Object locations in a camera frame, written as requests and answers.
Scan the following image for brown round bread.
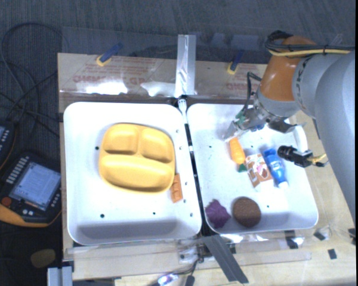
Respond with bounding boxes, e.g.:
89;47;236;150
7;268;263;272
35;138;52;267
232;196;262;229

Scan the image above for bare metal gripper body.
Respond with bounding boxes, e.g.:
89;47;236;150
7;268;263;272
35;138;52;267
240;105;289;131

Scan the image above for purple grapes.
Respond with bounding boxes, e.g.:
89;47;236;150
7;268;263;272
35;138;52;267
204;198;232;229

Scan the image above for brown and white carton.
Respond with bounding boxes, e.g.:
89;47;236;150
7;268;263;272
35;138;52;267
244;153;274;189

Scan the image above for blue bottle white cap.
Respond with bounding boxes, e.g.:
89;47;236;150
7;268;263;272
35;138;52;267
262;148;290;189

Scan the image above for yellow divided plate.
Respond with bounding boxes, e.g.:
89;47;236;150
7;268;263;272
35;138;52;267
98;123;177;194

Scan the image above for orange carrot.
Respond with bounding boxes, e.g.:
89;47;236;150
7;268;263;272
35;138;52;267
229;136;248;173

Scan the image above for orange biscuit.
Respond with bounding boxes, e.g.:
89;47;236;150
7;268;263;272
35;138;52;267
169;173;184;204

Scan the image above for black cylinder on white bracket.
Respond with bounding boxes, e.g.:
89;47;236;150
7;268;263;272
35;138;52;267
276;124;314;169

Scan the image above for white plastic tray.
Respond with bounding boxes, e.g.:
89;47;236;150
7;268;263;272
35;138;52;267
186;102;319;235
63;101;203;246

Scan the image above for brown cardboard board red print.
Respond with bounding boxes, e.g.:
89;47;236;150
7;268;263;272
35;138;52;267
57;52;331;262

